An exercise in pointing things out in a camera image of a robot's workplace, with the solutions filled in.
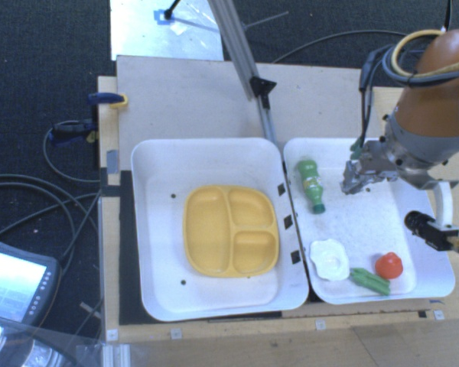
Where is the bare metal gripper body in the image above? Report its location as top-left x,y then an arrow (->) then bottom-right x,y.
356,139 -> 441,186

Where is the green plastic bottle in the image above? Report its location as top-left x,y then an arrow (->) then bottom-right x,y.
297,160 -> 327,216

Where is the white plastic tray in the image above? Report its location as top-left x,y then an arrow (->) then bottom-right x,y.
131,137 -> 311,323
282,137 -> 456,306

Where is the white toy fried egg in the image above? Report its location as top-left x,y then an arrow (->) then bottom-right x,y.
309,238 -> 350,282

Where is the red toy tomato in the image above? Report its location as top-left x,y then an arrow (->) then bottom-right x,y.
374,252 -> 405,281

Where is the green toy pea pod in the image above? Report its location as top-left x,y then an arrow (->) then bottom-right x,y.
349,267 -> 392,296

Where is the yellow divided plate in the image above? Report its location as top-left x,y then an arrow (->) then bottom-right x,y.
182,184 -> 280,279

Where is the pale wood flat board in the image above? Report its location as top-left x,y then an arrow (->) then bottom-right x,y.
97,75 -> 459,344

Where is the pale grey flat board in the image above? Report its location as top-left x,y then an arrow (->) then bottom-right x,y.
116,54 -> 375,175

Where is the black cylinder on white bracket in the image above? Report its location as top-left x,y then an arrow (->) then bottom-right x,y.
404,180 -> 459,252

